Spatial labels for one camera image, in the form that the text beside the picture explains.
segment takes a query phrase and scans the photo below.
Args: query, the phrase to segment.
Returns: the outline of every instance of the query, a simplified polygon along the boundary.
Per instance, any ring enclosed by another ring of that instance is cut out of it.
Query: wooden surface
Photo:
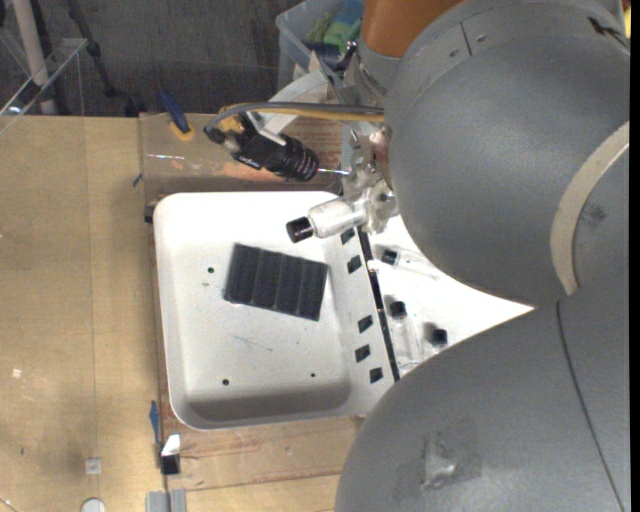
[[[25,118],[0,137],[0,498],[19,512],[92,496],[144,510],[166,484],[148,416],[159,373],[139,140],[137,120],[115,118]],[[167,423],[185,446],[173,484],[203,489],[190,512],[331,510],[359,424],[255,427],[238,445],[236,431]],[[91,457],[99,475],[85,474]]]

